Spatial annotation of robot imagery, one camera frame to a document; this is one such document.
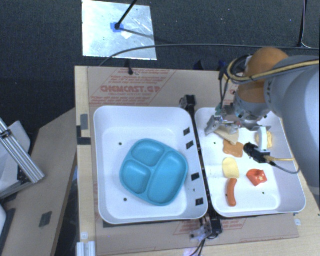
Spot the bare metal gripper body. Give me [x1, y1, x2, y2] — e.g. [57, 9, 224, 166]
[219, 104, 265, 131]

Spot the tan bread slice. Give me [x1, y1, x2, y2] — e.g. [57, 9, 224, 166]
[215, 124, 240, 146]

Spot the orange-brown toast piece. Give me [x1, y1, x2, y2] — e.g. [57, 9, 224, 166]
[222, 139, 245, 159]

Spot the yellow biscuit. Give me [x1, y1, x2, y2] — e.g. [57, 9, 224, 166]
[254, 130, 274, 149]

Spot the thin black rod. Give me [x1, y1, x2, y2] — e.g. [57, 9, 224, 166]
[188, 104, 218, 222]

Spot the pale yellow cheese slice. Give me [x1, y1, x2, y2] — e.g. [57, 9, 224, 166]
[222, 156, 240, 179]

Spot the orange sausage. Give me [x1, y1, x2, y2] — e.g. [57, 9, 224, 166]
[225, 177, 238, 208]

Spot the blue divided plate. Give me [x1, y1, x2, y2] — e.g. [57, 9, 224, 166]
[119, 138, 189, 207]

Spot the white plastic tray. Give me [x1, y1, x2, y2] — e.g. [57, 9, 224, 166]
[93, 105, 209, 225]
[194, 107, 307, 218]

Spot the brown cardboard board red print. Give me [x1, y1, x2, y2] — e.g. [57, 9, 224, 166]
[87, 65, 300, 252]

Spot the black cylinder on white bracket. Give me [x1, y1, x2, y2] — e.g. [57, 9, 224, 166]
[243, 126, 272, 164]

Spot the black block with thin wires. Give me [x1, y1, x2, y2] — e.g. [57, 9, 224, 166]
[179, 94, 198, 109]
[207, 216, 223, 240]

